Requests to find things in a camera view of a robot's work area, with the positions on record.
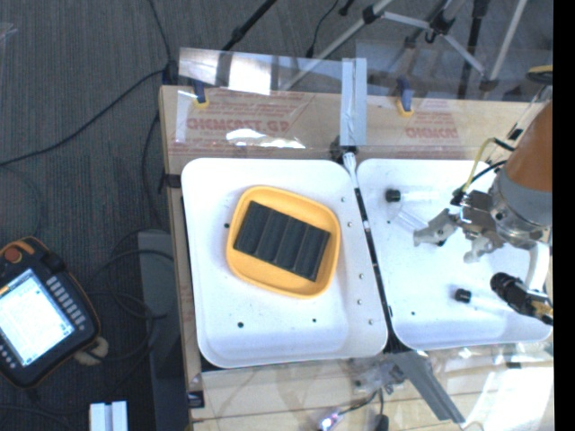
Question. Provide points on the white plastic tray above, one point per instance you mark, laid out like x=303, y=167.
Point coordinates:
x=427, y=285
x=278, y=326

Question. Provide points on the black ribbed four-slot holder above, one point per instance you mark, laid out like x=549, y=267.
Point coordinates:
x=282, y=241

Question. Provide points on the thin black and white rod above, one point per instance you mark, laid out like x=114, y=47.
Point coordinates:
x=369, y=236

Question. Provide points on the black cylinder on white bracket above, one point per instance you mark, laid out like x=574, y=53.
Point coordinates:
x=512, y=291

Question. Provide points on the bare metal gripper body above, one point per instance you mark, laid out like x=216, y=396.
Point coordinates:
x=480, y=216

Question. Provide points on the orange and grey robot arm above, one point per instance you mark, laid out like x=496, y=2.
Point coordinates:
x=530, y=160

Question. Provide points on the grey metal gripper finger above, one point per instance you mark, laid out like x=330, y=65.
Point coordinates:
x=483, y=246
x=435, y=229

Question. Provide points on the yellow plate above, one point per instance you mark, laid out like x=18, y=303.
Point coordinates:
x=245, y=265

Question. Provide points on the clear plastic bottle black cap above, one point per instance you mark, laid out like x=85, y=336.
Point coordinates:
x=393, y=195
x=462, y=295

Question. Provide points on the brown cardboard board red print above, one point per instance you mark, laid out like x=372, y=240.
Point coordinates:
x=269, y=115

